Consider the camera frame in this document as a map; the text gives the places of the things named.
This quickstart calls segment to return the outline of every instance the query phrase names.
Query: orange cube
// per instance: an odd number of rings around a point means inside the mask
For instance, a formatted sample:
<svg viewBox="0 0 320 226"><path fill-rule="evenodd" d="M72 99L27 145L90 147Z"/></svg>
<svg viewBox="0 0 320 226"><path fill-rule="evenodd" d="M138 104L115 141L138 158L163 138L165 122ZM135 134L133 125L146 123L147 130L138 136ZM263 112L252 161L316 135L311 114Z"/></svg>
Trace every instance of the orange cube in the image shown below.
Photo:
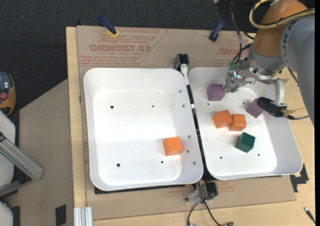
<svg viewBox="0 0 320 226"><path fill-rule="evenodd" d="M167 138L163 142L164 153L166 156L178 155L183 151L179 137Z"/></svg>
<svg viewBox="0 0 320 226"><path fill-rule="evenodd" d="M233 119L228 109L216 112L212 119L217 128L229 126L233 122Z"/></svg>
<svg viewBox="0 0 320 226"><path fill-rule="evenodd" d="M230 131L242 131L246 128L247 122L245 115L242 114L233 114L233 122L229 125Z"/></svg>

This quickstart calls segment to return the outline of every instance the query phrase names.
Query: cube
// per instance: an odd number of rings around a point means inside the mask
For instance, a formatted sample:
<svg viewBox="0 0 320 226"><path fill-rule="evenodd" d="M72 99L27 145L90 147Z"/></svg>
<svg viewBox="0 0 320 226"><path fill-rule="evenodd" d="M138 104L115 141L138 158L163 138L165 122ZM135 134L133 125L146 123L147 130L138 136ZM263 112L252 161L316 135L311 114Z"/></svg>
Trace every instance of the cube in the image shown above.
<svg viewBox="0 0 320 226"><path fill-rule="evenodd" d="M254 147L255 139L256 138L254 136L244 132L238 137L235 147L248 153Z"/></svg>
<svg viewBox="0 0 320 226"><path fill-rule="evenodd" d="M166 156L178 155L183 151L179 137L167 138L162 144Z"/></svg>
<svg viewBox="0 0 320 226"><path fill-rule="evenodd" d="M258 106L257 104L257 100L258 98L255 98L250 105L248 106L248 108L246 109L246 111L253 117L257 118L258 116L260 116L262 114L262 112L264 111L261 107Z"/></svg>
<svg viewBox="0 0 320 226"><path fill-rule="evenodd" d="M246 128L247 122L245 115L233 114L231 117L233 119L233 122L229 125L230 131L242 131Z"/></svg>
<svg viewBox="0 0 320 226"><path fill-rule="evenodd" d="M211 84L206 93L210 101L219 101L225 96L225 89L222 84Z"/></svg>
<svg viewBox="0 0 320 226"><path fill-rule="evenodd" d="M216 114L214 114L212 119L214 121L215 126L218 129L229 126L233 122L233 119L228 109L216 112Z"/></svg>

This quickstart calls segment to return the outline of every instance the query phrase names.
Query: orange and black device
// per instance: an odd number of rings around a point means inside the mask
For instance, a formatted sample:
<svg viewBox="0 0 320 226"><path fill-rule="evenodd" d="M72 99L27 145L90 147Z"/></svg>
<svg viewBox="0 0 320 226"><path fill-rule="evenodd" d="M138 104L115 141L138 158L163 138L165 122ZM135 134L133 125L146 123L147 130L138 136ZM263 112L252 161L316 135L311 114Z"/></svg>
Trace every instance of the orange and black device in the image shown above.
<svg viewBox="0 0 320 226"><path fill-rule="evenodd" d="M10 74L0 71L0 109L9 116L16 105L16 87Z"/></svg>

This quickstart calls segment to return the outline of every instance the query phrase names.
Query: green cube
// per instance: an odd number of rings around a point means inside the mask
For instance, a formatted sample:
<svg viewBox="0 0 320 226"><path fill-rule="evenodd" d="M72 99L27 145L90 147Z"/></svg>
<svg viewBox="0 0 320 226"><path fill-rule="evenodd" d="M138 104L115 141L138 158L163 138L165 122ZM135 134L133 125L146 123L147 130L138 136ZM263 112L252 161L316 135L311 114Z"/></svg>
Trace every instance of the green cube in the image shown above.
<svg viewBox="0 0 320 226"><path fill-rule="evenodd" d="M254 147L256 137L243 133L238 137L235 147L243 152L248 153Z"/></svg>

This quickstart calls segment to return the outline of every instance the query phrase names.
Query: purple cube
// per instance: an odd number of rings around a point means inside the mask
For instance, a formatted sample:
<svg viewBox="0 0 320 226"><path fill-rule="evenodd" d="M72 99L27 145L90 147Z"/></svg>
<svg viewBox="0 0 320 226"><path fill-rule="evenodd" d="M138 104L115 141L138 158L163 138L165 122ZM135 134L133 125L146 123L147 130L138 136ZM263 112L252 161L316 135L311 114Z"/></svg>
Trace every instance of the purple cube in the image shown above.
<svg viewBox="0 0 320 226"><path fill-rule="evenodd" d="M258 106L257 104L257 100L258 98L255 98L251 104L248 106L248 108L246 109L246 111L253 117L257 118L258 116L261 115L261 113L263 112L263 109L261 107Z"/></svg>
<svg viewBox="0 0 320 226"><path fill-rule="evenodd" d="M211 84L206 93L210 101L219 101L225 96L225 89L222 84Z"/></svg>

